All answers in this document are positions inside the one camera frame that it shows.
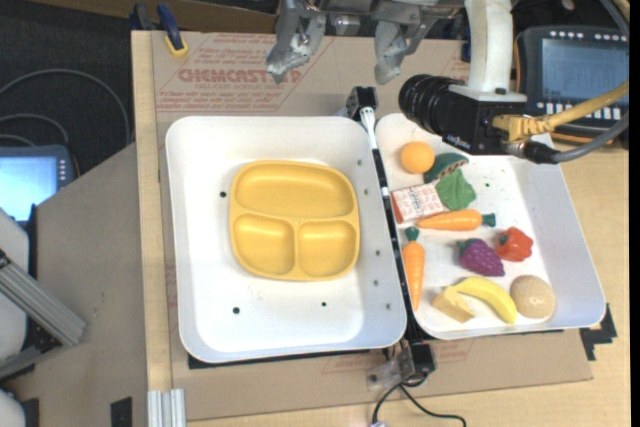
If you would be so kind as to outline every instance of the yellow divided plate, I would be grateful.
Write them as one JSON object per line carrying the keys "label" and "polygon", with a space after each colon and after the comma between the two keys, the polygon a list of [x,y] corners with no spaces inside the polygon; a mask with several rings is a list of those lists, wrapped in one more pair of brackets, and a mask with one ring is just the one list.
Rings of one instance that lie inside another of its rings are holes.
{"label": "yellow divided plate", "polygon": [[351,182],[329,166],[261,160],[231,185],[229,227],[242,266],[268,278],[338,278],[360,251],[358,202]]}

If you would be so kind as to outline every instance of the red bell pepper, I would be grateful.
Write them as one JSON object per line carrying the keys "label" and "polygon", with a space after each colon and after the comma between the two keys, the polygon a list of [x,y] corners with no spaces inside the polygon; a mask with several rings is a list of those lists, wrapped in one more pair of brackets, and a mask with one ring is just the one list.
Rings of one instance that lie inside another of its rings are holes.
{"label": "red bell pepper", "polygon": [[503,260],[522,262],[531,256],[533,239],[522,230],[512,226],[498,235],[496,253]]}

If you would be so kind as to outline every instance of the dark floor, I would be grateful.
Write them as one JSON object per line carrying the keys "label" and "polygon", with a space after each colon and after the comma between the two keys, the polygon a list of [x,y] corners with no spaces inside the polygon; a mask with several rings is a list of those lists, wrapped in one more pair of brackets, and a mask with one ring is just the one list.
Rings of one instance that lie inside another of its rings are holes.
{"label": "dark floor", "polygon": [[[546,24],[615,25],[597,0],[574,2],[576,8],[568,11],[560,0],[521,0],[514,10],[516,30]],[[57,123],[68,133],[81,173],[124,147],[131,134],[113,95],[133,130],[129,31],[124,19],[0,0],[0,145],[21,144],[10,138],[15,136],[38,145],[63,142]],[[46,71],[52,69],[89,77]],[[7,89],[34,72],[43,73]],[[17,114],[46,116],[54,123],[6,119]]]}

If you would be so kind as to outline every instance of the toy banana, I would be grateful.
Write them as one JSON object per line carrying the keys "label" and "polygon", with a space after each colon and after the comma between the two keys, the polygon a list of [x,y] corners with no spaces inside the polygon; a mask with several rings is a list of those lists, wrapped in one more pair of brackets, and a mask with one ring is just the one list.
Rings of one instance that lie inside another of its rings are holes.
{"label": "toy banana", "polygon": [[454,285],[454,288],[461,294],[477,297],[489,303],[507,324],[515,323],[518,313],[516,304],[500,285],[481,276],[471,276]]}

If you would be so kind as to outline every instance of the black cylindrical camera lens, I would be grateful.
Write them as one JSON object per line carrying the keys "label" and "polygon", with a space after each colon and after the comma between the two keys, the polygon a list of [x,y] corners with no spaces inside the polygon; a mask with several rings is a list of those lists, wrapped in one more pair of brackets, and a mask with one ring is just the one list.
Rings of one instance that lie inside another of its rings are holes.
{"label": "black cylindrical camera lens", "polygon": [[407,80],[398,97],[402,113],[432,134],[442,135],[442,113],[449,96],[449,86],[462,84],[460,80],[434,75],[415,75]]}

